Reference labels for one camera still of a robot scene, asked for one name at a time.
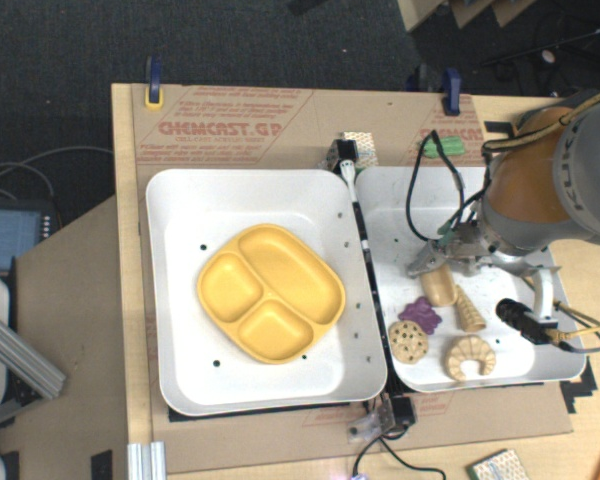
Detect thin black and white rod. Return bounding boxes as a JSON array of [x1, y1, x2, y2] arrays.
[[339, 159, 397, 400]]

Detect yellow divided plate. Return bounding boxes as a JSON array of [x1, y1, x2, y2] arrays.
[[196, 223, 348, 366]]

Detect brown cardboard board red print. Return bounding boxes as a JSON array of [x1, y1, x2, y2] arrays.
[[131, 84, 575, 475]]

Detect beige toy ice cream cone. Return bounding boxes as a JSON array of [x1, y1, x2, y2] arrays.
[[453, 284, 488, 333]]

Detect white plastic tray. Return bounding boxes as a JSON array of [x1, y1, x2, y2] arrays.
[[354, 165, 588, 394], [145, 168, 389, 417]]

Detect black cylinder on white bracket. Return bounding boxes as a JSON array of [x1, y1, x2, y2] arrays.
[[495, 264, 562, 345]]

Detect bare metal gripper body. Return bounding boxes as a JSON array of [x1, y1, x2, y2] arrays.
[[431, 221, 533, 276]]

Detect white patterned packet green edge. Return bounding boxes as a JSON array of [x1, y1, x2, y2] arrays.
[[466, 448, 527, 480]]

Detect black block with thin wires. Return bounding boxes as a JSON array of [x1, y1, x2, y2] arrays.
[[378, 396, 417, 430], [328, 138, 359, 172]]

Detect beige chocolate chip biscuit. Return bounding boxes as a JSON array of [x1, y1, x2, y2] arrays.
[[387, 319, 430, 366]]

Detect beige toy bread slice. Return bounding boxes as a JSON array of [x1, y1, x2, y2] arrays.
[[419, 263, 459, 308]]

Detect beige toy croissant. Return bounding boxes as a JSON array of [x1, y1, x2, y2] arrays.
[[444, 334, 497, 382]]

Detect purple toy grapes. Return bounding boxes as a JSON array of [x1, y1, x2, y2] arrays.
[[397, 295, 443, 336]]

